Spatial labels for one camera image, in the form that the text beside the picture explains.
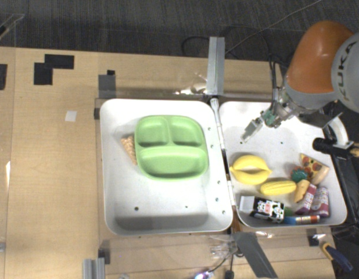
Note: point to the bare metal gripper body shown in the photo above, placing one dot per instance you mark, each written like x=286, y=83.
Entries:
x=279, y=115

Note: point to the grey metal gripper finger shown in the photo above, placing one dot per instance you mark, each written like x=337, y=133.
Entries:
x=249, y=129
x=256, y=128

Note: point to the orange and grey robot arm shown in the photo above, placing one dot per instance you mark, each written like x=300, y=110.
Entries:
x=313, y=65

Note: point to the white plastic tray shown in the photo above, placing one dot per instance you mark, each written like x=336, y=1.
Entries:
x=278, y=144
x=156, y=208

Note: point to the yellow banana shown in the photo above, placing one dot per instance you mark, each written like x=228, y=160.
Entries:
x=249, y=177

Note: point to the teal round spiky toy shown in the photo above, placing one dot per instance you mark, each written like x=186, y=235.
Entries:
x=299, y=174

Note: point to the toy pizza slice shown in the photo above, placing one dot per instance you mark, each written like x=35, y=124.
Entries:
x=314, y=167

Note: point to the yellow corn cob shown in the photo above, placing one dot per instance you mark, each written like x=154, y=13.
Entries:
x=278, y=187

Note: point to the white flat packet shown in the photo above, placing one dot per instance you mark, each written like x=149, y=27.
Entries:
x=246, y=203

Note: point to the tan toy bread piece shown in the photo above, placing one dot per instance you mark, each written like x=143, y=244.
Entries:
x=301, y=190

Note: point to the black and white cow carton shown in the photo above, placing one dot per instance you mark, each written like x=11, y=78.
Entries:
x=268, y=209

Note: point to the green divided plate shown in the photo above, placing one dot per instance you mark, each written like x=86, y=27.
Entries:
x=170, y=158

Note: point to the pink printed bottle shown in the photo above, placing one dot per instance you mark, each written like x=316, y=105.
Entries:
x=306, y=200
x=320, y=202

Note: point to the small green block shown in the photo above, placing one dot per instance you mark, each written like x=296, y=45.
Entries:
x=288, y=212

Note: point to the blue and red tube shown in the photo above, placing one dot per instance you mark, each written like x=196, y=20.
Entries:
x=301, y=220

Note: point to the tan waffle biscuit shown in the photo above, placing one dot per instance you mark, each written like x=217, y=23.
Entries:
x=129, y=147

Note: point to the black cylinder on white bracket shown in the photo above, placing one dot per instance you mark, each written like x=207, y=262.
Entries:
x=340, y=149

